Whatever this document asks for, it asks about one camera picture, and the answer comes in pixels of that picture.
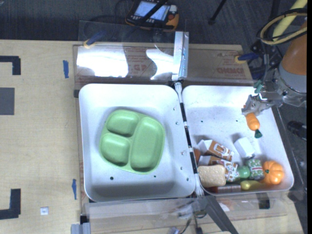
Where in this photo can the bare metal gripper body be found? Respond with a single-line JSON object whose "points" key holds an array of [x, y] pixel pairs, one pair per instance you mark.
{"points": [[271, 91]]}

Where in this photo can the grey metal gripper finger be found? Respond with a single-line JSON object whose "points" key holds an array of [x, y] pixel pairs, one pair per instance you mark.
{"points": [[249, 105], [261, 107]]}

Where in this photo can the orange carrot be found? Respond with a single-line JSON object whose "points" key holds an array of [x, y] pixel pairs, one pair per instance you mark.
{"points": [[253, 122]]}

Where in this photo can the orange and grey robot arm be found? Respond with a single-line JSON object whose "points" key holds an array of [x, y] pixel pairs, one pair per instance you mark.
{"points": [[295, 57]]}

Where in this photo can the white plastic tray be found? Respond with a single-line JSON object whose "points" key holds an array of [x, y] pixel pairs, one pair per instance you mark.
{"points": [[214, 116], [92, 142]]}

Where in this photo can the brown cardboard board red print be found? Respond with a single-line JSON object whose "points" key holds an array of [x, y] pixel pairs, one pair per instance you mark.
{"points": [[219, 64]]}

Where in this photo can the green and white can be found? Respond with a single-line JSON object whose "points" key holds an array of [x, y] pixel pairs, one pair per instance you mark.
{"points": [[255, 169]]}

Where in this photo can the thin black and white rod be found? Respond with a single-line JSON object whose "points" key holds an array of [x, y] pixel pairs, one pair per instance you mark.
{"points": [[184, 121]]}

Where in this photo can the orange pumpkin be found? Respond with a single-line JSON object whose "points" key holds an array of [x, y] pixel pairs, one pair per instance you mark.
{"points": [[273, 173]]}

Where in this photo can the tan bread slice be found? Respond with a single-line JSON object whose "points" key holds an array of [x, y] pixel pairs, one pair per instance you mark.
{"points": [[210, 177]]}

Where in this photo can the brown packet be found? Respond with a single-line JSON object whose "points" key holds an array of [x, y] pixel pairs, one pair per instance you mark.
{"points": [[226, 188]]}

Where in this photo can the green divided plate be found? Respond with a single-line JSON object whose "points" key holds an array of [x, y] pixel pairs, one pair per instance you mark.
{"points": [[146, 145]]}

